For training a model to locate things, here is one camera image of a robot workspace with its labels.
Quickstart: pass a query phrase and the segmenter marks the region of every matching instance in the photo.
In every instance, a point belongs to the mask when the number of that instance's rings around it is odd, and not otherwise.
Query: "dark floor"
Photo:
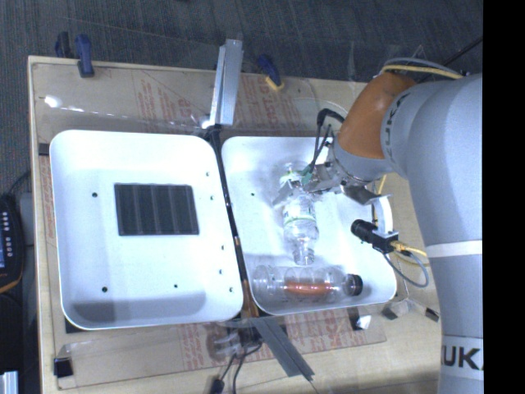
[[[0,19],[0,192],[30,169],[27,57],[54,57],[61,31],[87,34],[95,60],[159,66],[213,69],[238,33],[245,71],[267,53],[284,76],[369,81],[391,57],[445,63],[469,44],[448,67],[483,66],[483,0],[0,0]],[[15,193],[26,191],[29,180]],[[17,324],[30,300],[22,285],[9,296],[0,297],[0,373],[24,357]]]

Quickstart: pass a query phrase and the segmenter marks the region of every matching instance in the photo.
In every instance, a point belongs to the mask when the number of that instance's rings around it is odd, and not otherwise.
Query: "transparent bottle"
[[[343,273],[330,267],[257,266],[253,272],[252,290],[264,302],[333,303],[363,291],[363,280],[357,274]]]
[[[301,172],[307,163],[287,163],[280,185],[286,181],[301,181]],[[300,266],[313,263],[314,246],[319,238],[317,219],[313,207],[313,196],[298,188],[299,195],[290,197],[282,207],[282,219],[285,243],[288,245],[294,261]]]

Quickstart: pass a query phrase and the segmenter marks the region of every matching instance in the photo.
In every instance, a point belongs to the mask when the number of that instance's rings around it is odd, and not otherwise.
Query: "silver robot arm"
[[[305,189],[365,204],[375,196],[365,185],[392,171],[409,182],[436,283],[439,393],[483,393],[482,75],[419,85],[374,78]]]

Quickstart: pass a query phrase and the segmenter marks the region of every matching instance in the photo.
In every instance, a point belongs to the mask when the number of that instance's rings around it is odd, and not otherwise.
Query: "white tray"
[[[249,280],[258,265],[296,266],[283,241],[282,217],[272,207],[279,176],[287,162],[312,160],[315,139],[304,137],[232,137],[222,147],[226,181]],[[326,150],[318,162],[326,156]],[[313,266],[338,266],[363,279],[363,292],[335,303],[294,303],[257,298],[263,311],[279,315],[380,304],[396,291],[395,274],[383,255],[352,234],[355,219],[370,220],[370,207],[339,194],[315,202],[319,240]]]
[[[62,308],[74,325],[129,328],[238,314],[243,293],[235,247],[207,142],[63,131],[52,140],[50,158]],[[115,183],[191,186],[199,234],[119,236]]]

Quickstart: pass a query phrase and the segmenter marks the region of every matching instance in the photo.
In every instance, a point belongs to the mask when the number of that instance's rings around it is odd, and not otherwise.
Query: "white stripe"
[[[483,240],[451,242],[449,244],[429,245],[427,247],[427,255],[432,259],[476,254],[483,254]]]

